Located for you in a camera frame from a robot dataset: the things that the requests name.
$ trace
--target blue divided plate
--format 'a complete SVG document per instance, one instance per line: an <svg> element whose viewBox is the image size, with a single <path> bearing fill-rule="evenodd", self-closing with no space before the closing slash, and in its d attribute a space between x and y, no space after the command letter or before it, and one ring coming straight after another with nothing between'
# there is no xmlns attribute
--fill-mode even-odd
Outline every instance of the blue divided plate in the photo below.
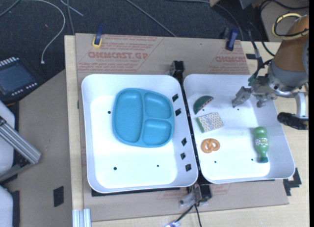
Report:
<svg viewBox="0 0 314 227"><path fill-rule="evenodd" d="M173 108L166 96L138 88L123 89L117 94L112 128L122 143L161 147L171 140L173 127Z"/></svg>

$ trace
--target green bottle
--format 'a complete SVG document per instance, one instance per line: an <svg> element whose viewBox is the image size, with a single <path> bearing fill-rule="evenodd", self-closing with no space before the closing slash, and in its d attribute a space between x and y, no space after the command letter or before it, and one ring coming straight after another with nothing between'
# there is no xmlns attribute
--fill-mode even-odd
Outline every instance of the green bottle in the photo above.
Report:
<svg viewBox="0 0 314 227"><path fill-rule="evenodd" d="M267 151L268 151L268 139L266 134L266 128L256 127L254 129L254 141L255 148L260 154L260 163L268 162Z"/></svg>

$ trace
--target screen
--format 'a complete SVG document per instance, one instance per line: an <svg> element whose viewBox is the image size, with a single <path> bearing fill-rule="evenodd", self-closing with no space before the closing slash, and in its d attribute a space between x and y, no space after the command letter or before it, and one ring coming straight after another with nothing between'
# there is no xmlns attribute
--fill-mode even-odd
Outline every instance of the screen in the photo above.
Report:
<svg viewBox="0 0 314 227"><path fill-rule="evenodd" d="M0 91L3 95L34 81L34 77L21 64L0 69Z"/></svg>

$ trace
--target white cable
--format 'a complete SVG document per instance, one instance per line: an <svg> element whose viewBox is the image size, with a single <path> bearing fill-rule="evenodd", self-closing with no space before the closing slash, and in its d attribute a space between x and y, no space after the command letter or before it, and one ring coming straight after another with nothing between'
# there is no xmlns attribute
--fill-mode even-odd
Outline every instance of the white cable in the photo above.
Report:
<svg viewBox="0 0 314 227"><path fill-rule="evenodd" d="M52 4L52 3L48 2L48 1L45 1L45 0L21 0L21 1L39 1L39 2L43 2L43 3L49 4L49 5L53 6L53 7L55 7L55 8L61 13L61 15L62 15L62 17L63 17L63 25L62 25L61 30L60 30L59 33L46 45L46 47L44 48L44 50L43 50L43 52L42 52L42 54L41 54L41 62L40 62L40 63L41 63L41 64L45 64L45 61L44 61L44 54L45 54L47 48L51 45L51 43L62 33L62 31L63 31L63 29L64 29L64 27L65 27L65 16L64 16L63 12L61 11L61 9L60 9L59 7L57 7L56 5L54 5L54 4Z"/></svg>

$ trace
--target black carpet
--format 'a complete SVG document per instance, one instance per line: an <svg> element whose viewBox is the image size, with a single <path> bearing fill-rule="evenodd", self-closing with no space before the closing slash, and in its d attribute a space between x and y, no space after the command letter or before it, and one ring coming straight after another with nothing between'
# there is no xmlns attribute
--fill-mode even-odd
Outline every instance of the black carpet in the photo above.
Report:
<svg viewBox="0 0 314 227"><path fill-rule="evenodd" d="M42 52L62 28L63 18L55 7L30 0L21 1L6 13L14 1L0 0L0 60L19 56L48 80L64 69L64 35L73 31L67 6L61 0L45 1L58 6L66 18L64 30L45 52L45 64L40 63ZM239 0L221 0L213 8L206 3L130 1L166 29L125 0L70 0L70 6L81 13L71 11L74 32L96 33L99 23L104 23L103 33L107 34L220 38L225 27L237 27L232 14L243 31L239 39L250 40L246 28L252 22L258 29L253 31L253 39L267 40L257 9L248 6L243 10Z"/></svg>

